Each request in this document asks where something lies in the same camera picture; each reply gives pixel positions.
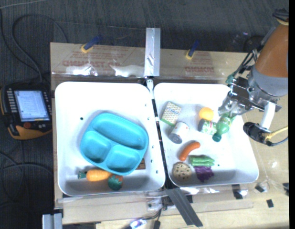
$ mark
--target black carpet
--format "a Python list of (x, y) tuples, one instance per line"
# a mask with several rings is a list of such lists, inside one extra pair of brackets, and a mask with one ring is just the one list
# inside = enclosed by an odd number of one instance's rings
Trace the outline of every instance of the black carpet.
[[(46, 0), (6, 7), (29, 1), (36, 0), (0, 0), (0, 87), (38, 79), (32, 60), (49, 82), (49, 42), (87, 42), (94, 33), (87, 25), (158, 27), (162, 48), (185, 50), (199, 39), (198, 50), (246, 52), (249, 39), (277, 25), (274, 10), (289, 9), (289, 0)], [(108, 34), (118, 38), (122, 29), (113, 28)], [(108, 44), (145, 45), (131, 36)], [(0, 110), (0, 229), (42, 228), (42, 214), (53, 210), (52, 170), (52, 134), (12, 139)]]

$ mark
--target blue plate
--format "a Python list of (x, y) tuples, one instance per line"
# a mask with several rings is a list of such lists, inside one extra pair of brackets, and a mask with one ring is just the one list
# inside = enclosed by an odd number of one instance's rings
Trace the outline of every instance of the blue plate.
[(145, 129), (111, 113), (97, 115), (80, 143), (81, 154), (88, 162), (120, 176), (138, 167), (147, 147)]

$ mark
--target blue and yellow clamp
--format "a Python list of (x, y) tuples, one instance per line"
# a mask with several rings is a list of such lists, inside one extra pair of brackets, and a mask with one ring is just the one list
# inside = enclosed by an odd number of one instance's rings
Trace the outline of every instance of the blue and yellow clamp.
[(193, 46), (187, 51), (186, 53), (186, 59), (192, 59), (194, 55), (195, 49), (198, 47), (200, 41), (198, 39), (195, 40)]
[(81, 50), (83, 53), (88, 53), (94, 48), (95, 44), (98, 44), (101, 41), (102, 37), (101, 36), (96, 36), (93, 39), (91, 39), (88, 43), (84, 44), (81, 47)]

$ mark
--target toy can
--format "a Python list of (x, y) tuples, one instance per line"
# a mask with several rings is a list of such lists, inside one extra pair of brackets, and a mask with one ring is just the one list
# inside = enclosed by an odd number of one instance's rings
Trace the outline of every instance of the toy can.
[(213, 135), (216, 133), (216, 123), (209, 120), (201, 119), (198, 125), (198, 131)]
[(171, 133), (169, 134), (169, 139), (176, 144), (181, 144), (182, 139), (189, 132), (189, 126), (184, 122), (177, 122)]

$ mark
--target toy bottle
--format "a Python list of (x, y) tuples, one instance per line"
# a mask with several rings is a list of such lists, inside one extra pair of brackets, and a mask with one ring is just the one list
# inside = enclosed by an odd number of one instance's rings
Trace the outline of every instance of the toy bottle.
[(219, 121), (216, 124), (216, 133), (213, 134), (212, 139), (215, 142), (219, 142), (222, 138), (222, 135), (229, 131), (230, 126), (232, 125), (235, 117), (230, 118), (228, 114), (223, 114)]

